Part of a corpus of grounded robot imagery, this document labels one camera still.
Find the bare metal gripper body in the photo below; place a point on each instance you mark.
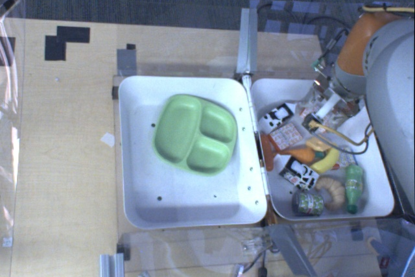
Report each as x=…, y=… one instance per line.
x=324, y=81

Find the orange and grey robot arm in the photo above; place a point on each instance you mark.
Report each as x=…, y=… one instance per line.
x=389, y=81

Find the black and white cow-print carton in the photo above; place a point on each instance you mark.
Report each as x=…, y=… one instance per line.
x=300, y=173
x=275, y=116

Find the yellow wedge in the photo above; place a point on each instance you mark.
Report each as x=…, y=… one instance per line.
x=317, y=143

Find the orange carrot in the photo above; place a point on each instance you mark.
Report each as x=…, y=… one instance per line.
x=301, y=154

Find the yellow banana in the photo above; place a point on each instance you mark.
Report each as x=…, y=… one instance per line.
x=328, y=161

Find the green plastic bottle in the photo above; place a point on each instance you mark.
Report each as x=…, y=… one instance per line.
x=353, y=186

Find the beige croissant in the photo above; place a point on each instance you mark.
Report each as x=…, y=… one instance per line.
x=335, y=193

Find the white plastic tray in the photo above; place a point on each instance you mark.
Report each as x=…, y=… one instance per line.
x=373, y=185
x=181, y=198

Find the green can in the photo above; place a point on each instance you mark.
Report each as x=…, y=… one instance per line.
x=308, y=203

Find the green divided plate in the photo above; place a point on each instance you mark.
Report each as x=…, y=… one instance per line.
x=176, y=129

